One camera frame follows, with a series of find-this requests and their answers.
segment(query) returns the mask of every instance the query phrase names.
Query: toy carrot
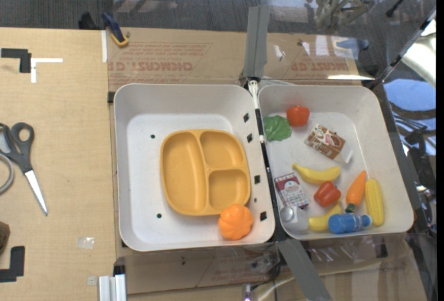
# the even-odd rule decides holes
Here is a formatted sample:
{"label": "toy carrot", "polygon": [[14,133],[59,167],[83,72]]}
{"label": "toy carrot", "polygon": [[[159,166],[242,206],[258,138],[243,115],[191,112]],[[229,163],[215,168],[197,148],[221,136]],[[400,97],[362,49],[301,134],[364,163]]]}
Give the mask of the toy carrot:
{"label": "toy carrot", "polygon": [[345,196],[345,201],[347,202],[345,212],[354,212],[355,207],[362,202],[366,191],[366,176],[367,172],[362,171],[349,186]]}

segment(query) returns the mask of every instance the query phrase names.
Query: white tape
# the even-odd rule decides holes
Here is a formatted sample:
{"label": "white tape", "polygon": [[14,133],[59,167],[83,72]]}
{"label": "white tape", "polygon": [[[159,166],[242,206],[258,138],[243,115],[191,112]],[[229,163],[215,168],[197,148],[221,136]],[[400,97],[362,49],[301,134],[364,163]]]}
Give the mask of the white tape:
{"label": "white tape", "polygon": [[62,63],[63,58],[31,58],[31,83],[37,82],[37,63]]}
{"label": "white tape", "polygon": [[97,285],[97,280],[99,278],[95,275],[91,275],[86,279],[86,285],[88,286],[96,286]]}
{"label": "white tape", "polygon": [[105,30],[102,30],[102,61],[103,63],[108,61],[108,45]]}
{"label": "white tape", "polygon": [[96,239],[94,237],[78,237],[77,248],[92,249],[95,241]]}

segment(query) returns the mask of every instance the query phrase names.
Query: white tray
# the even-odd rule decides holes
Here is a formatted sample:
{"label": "white tray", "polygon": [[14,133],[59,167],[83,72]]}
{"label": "white tray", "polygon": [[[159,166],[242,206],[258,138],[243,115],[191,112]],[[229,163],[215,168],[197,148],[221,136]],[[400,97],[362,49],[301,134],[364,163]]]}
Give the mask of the white tray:
{"label": "white tray", "polygon": [[[273,236],[275,219],[255,108],[245,89],[235,85],[129,84],[115,94],[114,116],[120,235],[128,247],[146,252],[233,246],[263,243]],[[179,214],[164,197],[160,146],[172,132],[196,128],[225,130],[244,147],[251,179],[246,206],[255,220],[250,233],[238,241],[221,236],[218,216]]]}
{"label": "white tray", "polygon": [[[365,169],[367,177],[376,179],[381,186],[386,218],[385,223],[379,227],[347,234],[333,234],[329,231],[290,232],[283,225],[287,234],[295,239],[310,240],[406,232],[413,224],[413,210],[376,95],[365,87],[351,85],[268,85],[259,91],[263,119],[268,115],[286,117],[287,108],[295,105],[307,106],[311,110],[309,122],[303,128],[293,128],[287,139],[266,143],[273,177],[295,173],[309,201],[306,209],[309,216],[318,216],[328,210],[328,207],[321,207],[313,199],[318,185],[304,182],[291,165],[297,162],[318,170],[340,165],[341,174],[334,183],[342,192],[343,209],[346,207],[348,186]],[[351,146],[354,153],[348,164],[332,161],[304,143],[316,123],[336,132]],[[277,202],[279,208],[282,208],[279,197]],[[356,212],[366,213],[364,201]]]}

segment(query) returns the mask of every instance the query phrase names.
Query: scissor blade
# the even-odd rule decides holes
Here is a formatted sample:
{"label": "scissor blade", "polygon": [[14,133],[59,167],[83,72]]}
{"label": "scissor blade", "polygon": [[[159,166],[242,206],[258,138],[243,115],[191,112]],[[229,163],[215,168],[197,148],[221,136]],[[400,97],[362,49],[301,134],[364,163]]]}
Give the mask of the scissor blade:
{"label": "scissor blade", "polygon": [[48,216],[48,210],[46,208],[46,204],[44,203],[42,190],[40,190],[39,183],[37,182],[37,178],[35,177],[34,171],[27,171],[25,176],[28,178],[29,185],[33,190],[34,196],[39,203],[40,208],[42,209],[45,216]]}

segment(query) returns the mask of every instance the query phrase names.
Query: orange divided plate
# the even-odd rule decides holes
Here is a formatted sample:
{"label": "orange divided plate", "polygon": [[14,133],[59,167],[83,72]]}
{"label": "orange divided plate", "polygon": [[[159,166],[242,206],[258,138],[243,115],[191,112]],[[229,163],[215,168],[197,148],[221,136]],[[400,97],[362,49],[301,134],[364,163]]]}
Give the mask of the orange divided plate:
{"label": "orange divided plate", "polygon": [[160,174],[168,204],[185,215],[220,214],[250,198],[250,174],[241,142],[221,130],[181,130],[160,149]]}

